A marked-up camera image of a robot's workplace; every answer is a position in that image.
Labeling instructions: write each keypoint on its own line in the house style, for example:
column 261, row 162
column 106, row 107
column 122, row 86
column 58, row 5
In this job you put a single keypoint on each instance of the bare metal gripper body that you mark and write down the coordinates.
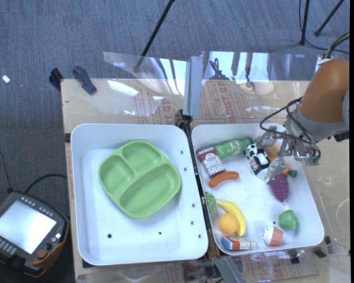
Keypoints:
column 298, row 146

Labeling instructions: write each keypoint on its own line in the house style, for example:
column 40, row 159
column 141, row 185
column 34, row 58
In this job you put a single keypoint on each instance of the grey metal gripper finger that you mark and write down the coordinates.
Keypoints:
column 275, row 169
column 268, row 136

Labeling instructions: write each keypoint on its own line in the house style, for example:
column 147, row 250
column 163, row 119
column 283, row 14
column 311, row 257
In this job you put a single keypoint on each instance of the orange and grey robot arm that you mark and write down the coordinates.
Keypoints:
column 324, row 93

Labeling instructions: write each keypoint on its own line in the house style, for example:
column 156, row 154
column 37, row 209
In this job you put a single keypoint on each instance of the tan bread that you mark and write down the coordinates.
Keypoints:
column 273, row 150

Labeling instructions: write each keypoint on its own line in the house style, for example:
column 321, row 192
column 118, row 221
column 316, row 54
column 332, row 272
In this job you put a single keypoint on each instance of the orange carrot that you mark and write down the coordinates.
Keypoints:
column 292, row 173

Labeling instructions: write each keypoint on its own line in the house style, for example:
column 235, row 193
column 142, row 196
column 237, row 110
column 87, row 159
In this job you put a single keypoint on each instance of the purple grapes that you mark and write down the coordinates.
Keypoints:
column 279, row 187

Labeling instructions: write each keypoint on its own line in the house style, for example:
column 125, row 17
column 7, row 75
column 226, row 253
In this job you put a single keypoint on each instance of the black and white milk carton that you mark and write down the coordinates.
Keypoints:
column 258, row 159

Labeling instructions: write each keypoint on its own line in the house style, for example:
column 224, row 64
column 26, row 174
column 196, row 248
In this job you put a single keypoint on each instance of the white plastic tray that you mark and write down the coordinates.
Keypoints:
column 135, row 240
column 253, row 196

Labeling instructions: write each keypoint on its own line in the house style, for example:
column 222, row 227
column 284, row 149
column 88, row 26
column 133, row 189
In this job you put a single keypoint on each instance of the green plastic bottle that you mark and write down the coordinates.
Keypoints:
column 230, row 148

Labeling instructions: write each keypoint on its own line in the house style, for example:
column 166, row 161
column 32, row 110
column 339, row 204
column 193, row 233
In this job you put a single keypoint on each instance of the green pepper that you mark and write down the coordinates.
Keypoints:
column 286, row 220

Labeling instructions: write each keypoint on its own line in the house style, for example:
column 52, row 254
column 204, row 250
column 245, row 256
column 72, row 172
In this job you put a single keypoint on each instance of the orange sausage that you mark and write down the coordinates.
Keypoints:
column 224, row 178

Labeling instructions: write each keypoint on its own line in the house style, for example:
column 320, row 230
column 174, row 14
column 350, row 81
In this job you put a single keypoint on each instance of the yellow banana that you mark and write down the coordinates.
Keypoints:
column 236, row 214

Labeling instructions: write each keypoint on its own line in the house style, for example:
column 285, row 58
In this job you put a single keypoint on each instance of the pink and white cupcake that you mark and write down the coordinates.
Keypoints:
column 272, row 236

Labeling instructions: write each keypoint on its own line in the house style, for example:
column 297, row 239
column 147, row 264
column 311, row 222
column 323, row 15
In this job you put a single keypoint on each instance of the orange ball fruit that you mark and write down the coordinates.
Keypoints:
column 227, row 223

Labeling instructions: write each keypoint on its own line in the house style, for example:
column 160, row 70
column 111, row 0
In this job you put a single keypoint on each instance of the green broccoli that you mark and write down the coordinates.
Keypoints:
column 210, row 202

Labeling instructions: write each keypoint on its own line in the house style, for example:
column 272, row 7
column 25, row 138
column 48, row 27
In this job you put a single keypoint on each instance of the orange and white packet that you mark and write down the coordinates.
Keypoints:
column 239, row 243

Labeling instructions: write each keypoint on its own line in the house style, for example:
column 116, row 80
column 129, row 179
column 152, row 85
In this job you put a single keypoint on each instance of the green divided plate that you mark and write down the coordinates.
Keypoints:
column 147, row 187

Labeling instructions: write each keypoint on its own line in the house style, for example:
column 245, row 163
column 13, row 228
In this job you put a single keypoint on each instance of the brown cardboard board red print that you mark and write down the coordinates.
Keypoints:
column 106, row 105

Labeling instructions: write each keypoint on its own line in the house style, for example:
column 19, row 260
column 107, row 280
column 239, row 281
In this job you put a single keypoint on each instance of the black cylinder on white bracket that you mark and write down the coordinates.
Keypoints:
column 342, row 136

